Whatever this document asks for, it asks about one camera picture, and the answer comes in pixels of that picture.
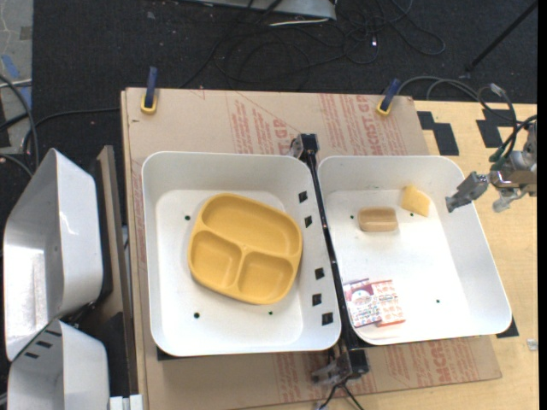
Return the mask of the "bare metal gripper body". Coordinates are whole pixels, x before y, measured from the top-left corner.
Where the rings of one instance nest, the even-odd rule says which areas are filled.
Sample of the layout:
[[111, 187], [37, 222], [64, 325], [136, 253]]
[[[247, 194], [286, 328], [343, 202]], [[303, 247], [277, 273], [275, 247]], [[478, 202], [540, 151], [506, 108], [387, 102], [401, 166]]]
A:
[[537, 194], [537, 157], [533, 151], [513, 151], [494, 164], [490, 181], [501, 196]]

